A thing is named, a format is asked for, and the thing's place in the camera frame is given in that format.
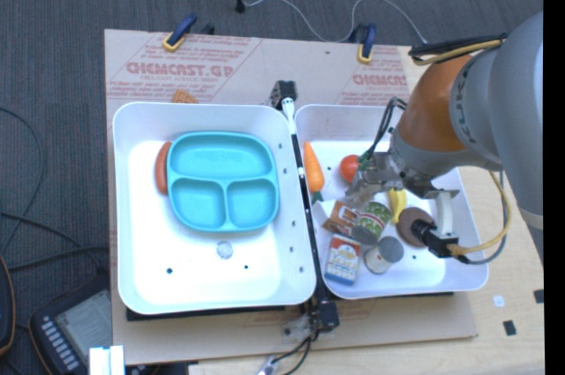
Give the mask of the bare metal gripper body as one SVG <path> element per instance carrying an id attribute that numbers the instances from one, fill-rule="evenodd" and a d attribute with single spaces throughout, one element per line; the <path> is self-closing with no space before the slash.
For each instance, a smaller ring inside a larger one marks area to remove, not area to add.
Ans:
<path id="1" fill-rule="evenodd" d="M 400 191 L 403 176 L 388 152 L 364 154 L 358 159 L 358 190 Z"/>

